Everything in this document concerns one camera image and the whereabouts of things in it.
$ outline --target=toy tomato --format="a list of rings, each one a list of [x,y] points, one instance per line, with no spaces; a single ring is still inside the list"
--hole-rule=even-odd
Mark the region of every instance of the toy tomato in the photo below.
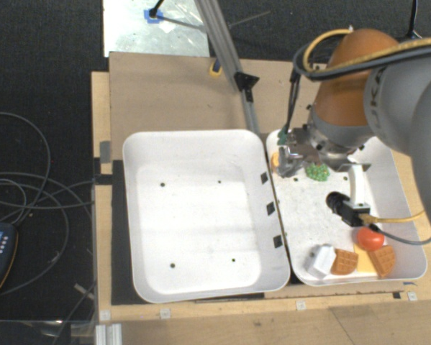
[[[373,252],[380,249],[385,241],[384,235],[370,230],[368,227],[362,227],[358,231],[358,243],[366,251]]]

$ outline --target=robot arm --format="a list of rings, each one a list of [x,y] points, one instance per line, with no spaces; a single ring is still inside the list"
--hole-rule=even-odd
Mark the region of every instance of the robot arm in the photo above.
[[[340,41],[327,67],[339,68],[397,45],[382,32],[359,29]],[[431,55],[326,80],[319,87],[305,132],[321,161],[335,171],[347,170],[348,155],[373,136],[409,155],[431,222]]]

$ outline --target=wooden table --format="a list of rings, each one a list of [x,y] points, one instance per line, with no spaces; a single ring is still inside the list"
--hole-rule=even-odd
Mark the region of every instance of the wooden table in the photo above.
[[[210,59],[200,57],[112,53],[109,73],[92,73],[94,157],[100,159],[101,174],[112,173],[111,161],[122,159],[122,143],[134,132],[245,127],[240,97],[223,76],[208,75],[209,65]],[[242,60],[242,65],[246,73],[260,77],[253,90],[255,108],[262,133],[272,132],[285,120],[291,64]],[[293,125],[306,120],[306,106],[316,91],[316,84],[302,80]],[[394,158],[409,206],[419,211],[422,205],[409,158],[401,154]],[[431,244],[425,246],[427,273],[407,284],[293,285],[261,300],[112,305],[111,202],[112,187],[97,185],[99,320],[122,322],[125,339],[140,336],[140,344],[291,344],[292,339],[294,344],[382,344],[390,338],[390,344],[416,344],[412,339],[431,344]],[[416,226],[421,239],[431,235],[426,218]],[[418,301],[409,301],[408,292]],[[400,299],[393,293],[400,293]],[[297,302],[303,301],[307,309],[297,310]],[[170,320],[160,320],[161,309],[171,310]]]

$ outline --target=wooden surface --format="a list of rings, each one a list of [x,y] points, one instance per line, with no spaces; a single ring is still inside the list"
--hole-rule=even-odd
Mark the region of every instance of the wooden surface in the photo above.
[[[110,71],[114,70],[114,63],[121,63],[122,60],[126,60],[128,64],[126,67],[133,69],[133,66],[138,66],[139,71],[143,71],[143,67],[149,60],[155,61],[156,58],[152,55],[142,55],[135,54],[121,54],[117,58],[119,61],[110,61]],[[184,68],[189,70],[192,68],[189,63],[195,63],[197,70],[190,70],[190,78],[193,76],[199,80],[199,78],[204,77],[207,72],[208,59],[204,58],[186,58]],[[274,129],[279,128],[284,121],[285,111],[286,111],[286,101],[289,95],[289,83],[288,77],[290,75],[291,65],[289,63],[275,63],[275,62],[262,62],[257,60],[243,60],[245,71],[252,73],[253,75],[259,75],[261,77],[260,82],[255,87],[255,106],[257,112],[259,113],[259,123],[262,132],[270,132]],[[195,76],[196,73],[203,73],[204,75]],[[180,75],[180,81],[182,80],[181,71],[178,72]],[[137,76],[133,72],[126,73],[125,76],[116,75],[115,78],[128,78],[129,83],[137,82]],[[227,104],[223,104],[222,101],[231,101],[232,94],[225,95],[221,92],[221,88],[230,93],[230,88],[227,87],[226,81],[223,77],[218,80],[210,78],[210,81],[206,85],[211,86],[209,92],[216,96],[216,98],[208,98],[204,96],[202,92],[204,87],[198,87],[198,98],[202,98],[203,106],[200,106],[202,112],[205,109],[208,111],[205,113],[206,116],[211,116],[212,112],[220,112],[226,109]],[[180,88],[176,85],[176,88],[154,88],[155,91],[147,87],[147,81],[140,80],[140,86],[136,87],[135,84],[132,85],[132,91],[129,93],[134,93],[137,88],[141,88],[137,95],[132,97],[125,96],[119,101],[120,104],[126,106],[125,109],[121,108],[120,105],[112,106],[112,129],[116,129],[116,135],[114,130],[112,130],[112,139],[117,139],[116,142],[121,142],[128,134],[136,132],[139,130],[150,130],[147,127],[154,127],[153,129],[159,129],[159,121],[162,119],[159,117],[160,111],[155,103],[156,98],[160,98],[164,92],[167,94],[171,93],[173,97],[172,102],[180,103],[180,100],[188,101],[183,107],[173,107],[172,112],[175,115],[176,109],[185,109],[188,111],[187,106],[191,105],[191,100],[187,98],[179,98],[178,89]],[[120,88],[117,87],[108,73],[93,73],[92,75],[92,94],[93,94],[93,125],[94,125],[94,152],[99,152],[98,144],[100,141],[107,140],[109,137],[109,110],[110,110],[110,96],[108,93],[109,83],[112,85],[113,89]],[[126,82],[120,82],[121,86],[127,85]],[[297,106],[297,117],[298,123],[300,121],[306,120],[307,111],[305,110],[306,105],[312,101],[314,94],[317,90],[315,84],[303,80],[301,86],[301,102]],[[144,103],[140,100],[143,99],[143,94],[146,94]],[[169,97],[166,97],[164,101],[170,101]],[[134,106],[134,111],[127,111],[128,106]],[[234,106],[231,109],[236,108],[237,111],[242,111],[240,106],[230,104],[229,106]],[[142,121],[147,122],[146,126],[142,126],[139,121],[137,121],[136,113],[151,111],[152,116],[142,115]],[[184,118],[181,116],[166,117],[166,130],[175,130],[180,127],[180,125],[187,125],[188,122],[191,123],[192,127],[200,127],[201,119],[203,116],[199,116],[199,113],[193,112],[193,118],[182,122]],[[220,119],[222,118],[221,113],[216,114]],[[228,116],[229,127],[243,127],[243,120],[239,120],[240,117],[236,114],[230,114]],[[127,124],[136,123],[133,128],[127,126]],[[115,147],[112,145],[112,152],[114,159],[121,158],[120,147]],[[421,203],[414,186],[414,181],[412,177],[412,170],[410,167],[409,158],[403,155],[395,155],[396,166],[398,167],[399,174],[401,176],[401,181],[403,183],[404,189],[406,191],[406,197],[409,202],[412,211],[419,211],[421,209]],[[102,165],[102,172],[108,173],[109,167],[111,165]],[[97,259],[97,272],[98,272],[98,294],[99,294],[99,311],[101,320],[104,322],[118,322],[118,321],[140,321],[140,320],[155,320],[160,318],[161,308],[170,308],[172,312],[172,318],[225,318],[226,316],[237,316],[240,314],[251,314],[256,316],[262,316],[265,313],[276,313],[275,316],[284,316],[285,313],[291,311],[296,311],[296,302],[298,300],[305,300],[308,310],[327,310],[328,308],[340,307],[340,306],[365,306],[365,305],[375,305],[375,304],[392,304],[399,302],[406,302],[407,294],[402,293],[401,299],[393,299],[393,292],[404,292],[404,291],[415,291],[419,300],[429,300],[431,299],[431,244],[425,247],[425,253],[428,259],[428,270],[426,275],[415,280],[412,283],[407,283],[404,285],[402,282],[372,282],[366,284],[354,284],[354,285],[336,285],[333,287],[309,287],[305,285],[286,287],[283,290],[277,292],[268,293],[266,295],[267,299],[263,300],[249,300],[243,302],[217,302],[217,303],[195,303],[195,302],[182,302],[182,303],[171,303],[165,305],[111,305],[111,233],[112,233],[112,209],[111,209],[111,199],[112,190],[109,186],[96,186],[96,259]],[[421,239],[426,239],[431,235],[431,228],[425,218],[420,219],[417,222],[417,230]]]
[[[431,301],[122,324],[124,345],[431,344]]]

